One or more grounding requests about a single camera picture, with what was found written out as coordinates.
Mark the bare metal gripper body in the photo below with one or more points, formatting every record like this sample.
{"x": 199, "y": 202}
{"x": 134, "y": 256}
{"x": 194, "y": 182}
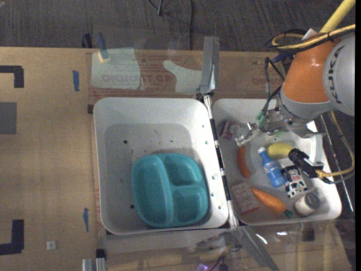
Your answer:
{"x": 275, "y": 121}

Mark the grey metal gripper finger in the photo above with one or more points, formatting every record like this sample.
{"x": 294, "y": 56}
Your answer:
{"x": 253, "y": 126}
{"x": 242, "y": 140}

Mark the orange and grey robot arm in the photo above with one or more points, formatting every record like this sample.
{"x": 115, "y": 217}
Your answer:
{"x": 307, "y": 75}

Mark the purple packet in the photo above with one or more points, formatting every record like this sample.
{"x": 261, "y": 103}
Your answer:
{"x": 225, "y": 130}

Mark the orange sausage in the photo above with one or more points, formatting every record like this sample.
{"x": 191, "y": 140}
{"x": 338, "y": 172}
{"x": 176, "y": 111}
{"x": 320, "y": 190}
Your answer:
{"x": 243, "y": 162}

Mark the thin black and white rod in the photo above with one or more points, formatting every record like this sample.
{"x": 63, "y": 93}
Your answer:
{"x": 218, "y": 151}

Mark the yellow banana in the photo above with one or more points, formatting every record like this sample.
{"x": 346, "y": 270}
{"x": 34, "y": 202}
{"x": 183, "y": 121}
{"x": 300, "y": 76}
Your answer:
{"x": 277, "y": 150}

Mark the white plastic tray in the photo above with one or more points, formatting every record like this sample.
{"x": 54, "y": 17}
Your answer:
{"x": 253, "y": 176}
{"x": 158, "y": 114}

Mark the blue bottle white cap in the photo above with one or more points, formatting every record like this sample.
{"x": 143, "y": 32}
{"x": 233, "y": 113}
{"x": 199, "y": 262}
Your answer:
{"x": 272, "y": 169}

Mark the red and white packet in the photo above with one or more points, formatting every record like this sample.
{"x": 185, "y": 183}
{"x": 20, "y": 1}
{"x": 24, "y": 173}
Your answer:
{"x": 244, "y": 198}

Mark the cow print milk carton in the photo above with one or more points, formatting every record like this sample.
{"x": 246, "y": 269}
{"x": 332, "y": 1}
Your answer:
{"x": 295, "y": 183}

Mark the orange carrot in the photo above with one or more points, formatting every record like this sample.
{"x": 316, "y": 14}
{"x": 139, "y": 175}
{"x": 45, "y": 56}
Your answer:
{"x": 269, "y": 200}

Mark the green divided plate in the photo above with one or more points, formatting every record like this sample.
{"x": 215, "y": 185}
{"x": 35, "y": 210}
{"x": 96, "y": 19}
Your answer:
{"x": 169, "y": 190}

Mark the white can grey lid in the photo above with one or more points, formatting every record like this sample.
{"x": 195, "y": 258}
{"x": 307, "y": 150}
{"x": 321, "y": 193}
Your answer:
{"x": 306, "y": 205}

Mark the brown cardboard board red print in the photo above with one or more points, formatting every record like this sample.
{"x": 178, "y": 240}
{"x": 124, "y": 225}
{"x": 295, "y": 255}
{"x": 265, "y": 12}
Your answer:
{"x": 180, "y": 59}

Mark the black cylinder on white bracket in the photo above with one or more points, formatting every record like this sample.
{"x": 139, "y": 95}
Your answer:
{"x": 301, "y": 159}

